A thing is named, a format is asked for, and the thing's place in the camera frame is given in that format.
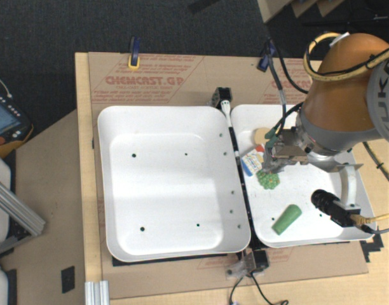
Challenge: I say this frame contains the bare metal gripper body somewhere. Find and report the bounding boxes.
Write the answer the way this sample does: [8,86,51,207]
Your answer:
[271,128,343,172]

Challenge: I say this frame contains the white packet red blue print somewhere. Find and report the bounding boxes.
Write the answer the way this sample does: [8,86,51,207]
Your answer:
[240,144,267,178]

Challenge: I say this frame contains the green grapes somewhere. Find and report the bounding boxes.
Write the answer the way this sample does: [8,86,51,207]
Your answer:
[256,169,281,191]

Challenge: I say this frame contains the thin black and white rod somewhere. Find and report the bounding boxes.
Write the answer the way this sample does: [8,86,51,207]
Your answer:
[220,98,257,254]

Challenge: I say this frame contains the beige round biscuit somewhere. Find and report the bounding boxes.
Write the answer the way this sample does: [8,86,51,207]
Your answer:
[253,127,273,146]

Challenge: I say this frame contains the white plastic tray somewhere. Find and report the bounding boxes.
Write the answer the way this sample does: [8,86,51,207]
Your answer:
[97,105,252,263]
[229,103,378,249]

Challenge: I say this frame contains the green cylinder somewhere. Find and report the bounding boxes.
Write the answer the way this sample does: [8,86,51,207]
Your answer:
[271,204,303,236]

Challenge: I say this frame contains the brown cardboard board red print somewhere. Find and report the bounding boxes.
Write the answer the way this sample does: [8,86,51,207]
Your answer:
[88,51,370,300]

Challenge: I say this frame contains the black cylinder on white bracket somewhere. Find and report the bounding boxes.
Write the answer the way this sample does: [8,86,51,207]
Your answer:
[310,163,364,229]

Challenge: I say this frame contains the black block with thin wires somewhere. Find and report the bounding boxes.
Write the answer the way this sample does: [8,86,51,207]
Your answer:
[212,86,233,109]
[225,249,271,280]

